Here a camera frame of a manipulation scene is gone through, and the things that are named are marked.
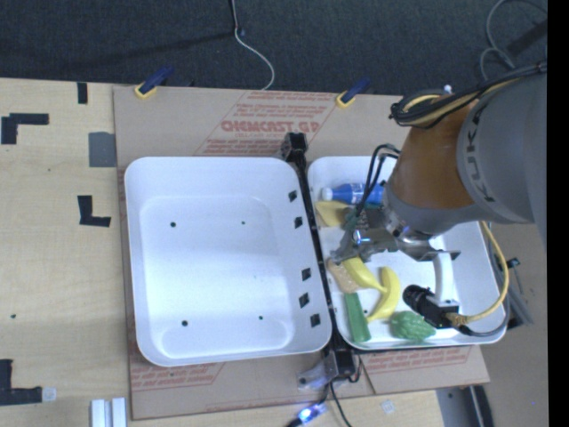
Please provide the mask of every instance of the blue and yellow clamp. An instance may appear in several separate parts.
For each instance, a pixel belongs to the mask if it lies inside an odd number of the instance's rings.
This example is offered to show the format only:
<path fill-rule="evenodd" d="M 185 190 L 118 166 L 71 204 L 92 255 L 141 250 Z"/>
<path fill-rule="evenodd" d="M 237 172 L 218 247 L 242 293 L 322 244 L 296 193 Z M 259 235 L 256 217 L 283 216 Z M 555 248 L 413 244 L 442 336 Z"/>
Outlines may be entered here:
<path fill-rule="evenodd" d="M 364 93 L 370 87 L 370 78 L 362 77 L 354 85 L 352 85 L 348 90 L 340 93 L 336 97 L 336 104 L 340 108 L 347 108 L 350 104 L 354 102 L 356 95 L 359 93 Z"/>
<path fill-rule="evenodd" d="M 146 100 L 149 96 L 156 93 L 156 87 L 158 85 L 163 85 L 173 72 L 173 67 L 161 67 L 152 76 L 147 77 L 147 79 L 142 84 L 138 84 L 136 87 L 134 87 L 134 93 L 141 100 Z"/>

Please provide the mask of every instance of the light wood surface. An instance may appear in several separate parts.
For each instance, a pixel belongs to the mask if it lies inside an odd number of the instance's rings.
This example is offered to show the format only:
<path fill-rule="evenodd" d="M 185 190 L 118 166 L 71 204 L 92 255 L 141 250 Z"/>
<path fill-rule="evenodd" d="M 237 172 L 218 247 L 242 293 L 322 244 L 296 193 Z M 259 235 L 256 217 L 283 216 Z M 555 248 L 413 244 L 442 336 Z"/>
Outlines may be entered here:
<path fill-rule="evenodd" d="M 20 125 L 0 145 L 0 359 L 13 359 L 12 387 L 53 387 L 42 404 L 0 407 L 0 426 L 88 425 L 92 399 L 129 398 L 124 285 L 115 168 L 91 168 L 88 134 L 114 132 L 111 85 L 0 79 L 0 115 L 48 113 L 47 126 Z M 109 228 L 79 225 L 77 196 Z M 392 412 L 382 403 L 389 401 Z M 434 391 L 345 399 L 353 425 L 440 427 Z M 338 410 L 313 425 L 343 425 Z M 286 425 L 285 406 L 129 425 Z"/>

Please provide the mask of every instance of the blue bottle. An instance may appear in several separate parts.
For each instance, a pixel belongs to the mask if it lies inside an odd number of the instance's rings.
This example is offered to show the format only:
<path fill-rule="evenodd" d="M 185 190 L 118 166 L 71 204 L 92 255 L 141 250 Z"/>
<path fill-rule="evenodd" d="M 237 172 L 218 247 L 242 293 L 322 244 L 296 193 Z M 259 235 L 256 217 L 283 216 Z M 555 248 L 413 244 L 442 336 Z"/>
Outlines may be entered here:
<path fill-rule="evenodd" d="M 322 189 L 322 199 L 324 201 L 341 201 L 346 204 L 357 204 L 364 195 L 364 183 L 344 183 L 336 188 Z M 383 187 L 377 183 L 365 201 L 366 204 L 380 204 L 383 196 Z"/>

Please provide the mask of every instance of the white tray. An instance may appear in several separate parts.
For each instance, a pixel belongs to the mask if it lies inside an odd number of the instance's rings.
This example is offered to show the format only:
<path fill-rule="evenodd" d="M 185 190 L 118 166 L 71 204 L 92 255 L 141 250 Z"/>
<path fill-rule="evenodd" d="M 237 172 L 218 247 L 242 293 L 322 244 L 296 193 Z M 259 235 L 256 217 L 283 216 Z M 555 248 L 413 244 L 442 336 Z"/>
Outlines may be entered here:
<path fill-rule="evenodd" d="M 309 185 L 313 204 L 322 200 L 324 187 L 335 187 L 343 183 L 365 182 L 370 164 L 369 157 L 323 157 L 314 161 L 309 167 Z M 387 180 L 394 165 L 392 158 L 386 158 L 381 171 L 380 181 Z M 336 250 L 343 236 L 340 227 L 319 227 L 318 234 L 324 258 Z M 499 290 L 490 265 L 485 241 L 479 225 L 475 222 L 455 226 L 444 235 L 432 239 L 431 244 L 437 249 L 459 250 L 461 254 L 450 265 L 451 274 L 445 278 L 451 280 L 450 286 L 439 286 L 450 293 L 461 305 L 461 313 L 475 314 L 493 304 L 499 296 Z M 419 285 L 437 290 L 435 269 L 432 262 L 416 262 L 401 252 L 380 253 L 372 256 L 366 264 L 368 269 L 379 277 L 380 267 L 389 266 L 399 277 L 401 289 L 409 285 Z M 386 350 L 399 348 L 418 348 L 435 346 L 457 346 L 466 344 L 496 342 L 501 339 L 505 330 L 487 336 L 475 337 L 461 334 L 454 329 L 439 329 L 428 340 L 416 343 L 394 337 L 389 331 L 387 320 L 375 320 L 369 324 L 371 340 L 354 342 L 349 331 L 348 316 L 343 301 L 343 292 L 338 288 L 333 275 L 328 273 L 332 302 L 336 312 L 338 329 L 344 339 L 360 350 Z M 364 310 L 371 311 L 379 300 L 379 293 L 373 289 L 358 290 Z M 410 310 L 400 299 L 396 311 Z M 505 310 L 500 307 L 492 315 L 471 325 L 473 330 L 488 331 L 499 326 L 505 317 Z"/>
<path fill-rule="evenodd" d="M 322 349 L 332 324 L 296 172 L 145 157 L 125 174 L 136 336 L 164 367 Z"/>

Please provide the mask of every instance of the black carpet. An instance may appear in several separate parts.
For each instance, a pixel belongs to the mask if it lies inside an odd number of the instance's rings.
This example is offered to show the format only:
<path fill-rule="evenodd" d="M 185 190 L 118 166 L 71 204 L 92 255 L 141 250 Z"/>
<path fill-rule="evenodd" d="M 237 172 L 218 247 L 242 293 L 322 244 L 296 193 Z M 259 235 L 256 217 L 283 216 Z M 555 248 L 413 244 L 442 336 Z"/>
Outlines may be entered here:
<path fill-rule="evenodd" d="M 477 84 L 499 0 L 235 0 L 243 40 L 273 90 L 407 94 Z M 0 77 L 260 89 L 267 65 L 233 37 L 229 0 L 0 0 Z M 492 33 L 518 66 L 543 60 L 548 0 L 508 0 Z M 489 76 L 505 70 L 486 57 Z"/>

